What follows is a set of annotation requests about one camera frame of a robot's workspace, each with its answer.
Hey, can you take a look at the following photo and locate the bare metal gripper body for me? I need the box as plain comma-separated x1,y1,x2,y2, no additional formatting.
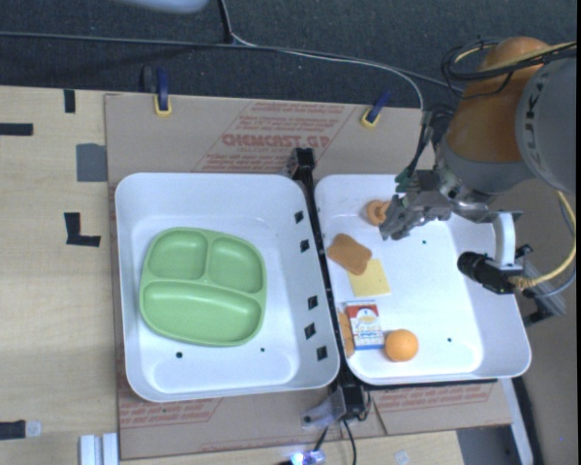
405,169,496,225

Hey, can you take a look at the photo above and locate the orange doughnut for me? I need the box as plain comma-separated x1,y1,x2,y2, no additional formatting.
365,199,391,226

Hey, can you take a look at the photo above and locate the brown bread slice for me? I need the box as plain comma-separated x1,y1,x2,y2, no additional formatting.
325,232,374,277

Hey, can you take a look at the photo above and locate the yellow cheese slice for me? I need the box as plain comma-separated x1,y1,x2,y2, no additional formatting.
346,258,392,298

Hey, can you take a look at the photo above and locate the white plastic tray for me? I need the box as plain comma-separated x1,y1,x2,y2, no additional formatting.
113,171,342,403
314,172,533,387

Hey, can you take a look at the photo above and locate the red and white carton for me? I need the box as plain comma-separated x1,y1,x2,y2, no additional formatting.
343,298,386,352

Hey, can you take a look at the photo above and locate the orange fruit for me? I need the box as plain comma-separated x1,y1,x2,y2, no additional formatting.
383,327,420,363

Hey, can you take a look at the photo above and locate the green divided plate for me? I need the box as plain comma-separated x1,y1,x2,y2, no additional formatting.
138,226,269,349

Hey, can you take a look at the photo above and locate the brown cardboard board red print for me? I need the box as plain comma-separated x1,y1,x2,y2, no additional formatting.
103,93,514,460

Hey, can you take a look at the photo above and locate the black cylinder on white bracket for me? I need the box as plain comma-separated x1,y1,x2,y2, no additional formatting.
456,210,534,295

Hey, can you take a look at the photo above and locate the black block with thin wires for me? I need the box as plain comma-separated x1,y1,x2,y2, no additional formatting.
287,146,318,181
329,383,371,420

